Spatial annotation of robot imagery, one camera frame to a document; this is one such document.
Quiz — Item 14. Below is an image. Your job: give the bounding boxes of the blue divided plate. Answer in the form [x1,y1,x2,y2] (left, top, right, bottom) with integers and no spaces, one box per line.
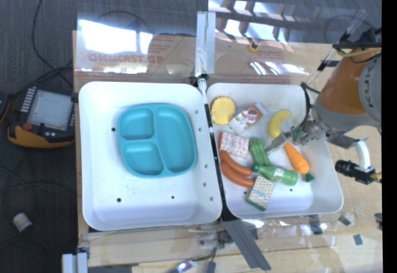
[117,103,199,179]

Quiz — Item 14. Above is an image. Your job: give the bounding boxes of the brown and white carton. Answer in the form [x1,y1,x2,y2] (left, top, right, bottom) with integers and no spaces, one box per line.
[228,102,268,135]

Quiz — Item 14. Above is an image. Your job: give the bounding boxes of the small grey cylinder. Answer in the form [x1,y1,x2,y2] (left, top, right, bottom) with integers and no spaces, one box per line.
[12,212,33,233]

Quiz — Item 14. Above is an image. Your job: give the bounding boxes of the yellow round biscuit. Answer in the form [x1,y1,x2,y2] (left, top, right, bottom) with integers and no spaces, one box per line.
[210,96,236,126]

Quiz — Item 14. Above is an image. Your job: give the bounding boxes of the green and white carton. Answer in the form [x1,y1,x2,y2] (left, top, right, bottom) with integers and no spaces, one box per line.
[246,175,277,212]

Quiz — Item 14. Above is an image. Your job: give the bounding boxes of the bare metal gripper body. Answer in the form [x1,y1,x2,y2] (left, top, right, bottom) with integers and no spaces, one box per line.
[291,119,328,146]

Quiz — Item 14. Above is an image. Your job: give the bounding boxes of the white plastic tray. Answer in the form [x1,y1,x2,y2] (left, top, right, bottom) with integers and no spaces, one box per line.
[78,81,223,232]
[205,82,344,220]

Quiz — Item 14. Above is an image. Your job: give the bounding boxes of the green bean pods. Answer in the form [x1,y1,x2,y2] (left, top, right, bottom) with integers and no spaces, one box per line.
[248,137,272,167]

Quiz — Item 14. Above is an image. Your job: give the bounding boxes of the black cylinder on white bracket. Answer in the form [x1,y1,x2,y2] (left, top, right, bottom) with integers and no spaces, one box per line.
[334,138,377,186]

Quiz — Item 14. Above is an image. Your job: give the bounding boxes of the orange carrot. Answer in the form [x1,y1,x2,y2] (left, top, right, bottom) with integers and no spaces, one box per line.
[283,142,315,183]

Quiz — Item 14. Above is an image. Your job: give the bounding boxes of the orange sausage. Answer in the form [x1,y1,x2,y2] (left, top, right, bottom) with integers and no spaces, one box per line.
[218,150,254,177]
[220,162,256,189]

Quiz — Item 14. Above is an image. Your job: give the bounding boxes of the green plastic bottle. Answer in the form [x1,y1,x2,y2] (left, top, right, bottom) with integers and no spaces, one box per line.
[251,163,300,187]

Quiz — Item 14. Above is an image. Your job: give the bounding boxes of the orange and white packet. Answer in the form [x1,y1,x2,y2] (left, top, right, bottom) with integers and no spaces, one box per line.
[218,131,250,159]

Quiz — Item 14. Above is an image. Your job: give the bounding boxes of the yellow banana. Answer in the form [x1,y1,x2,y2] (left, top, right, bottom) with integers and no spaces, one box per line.
[268,109,292,140]

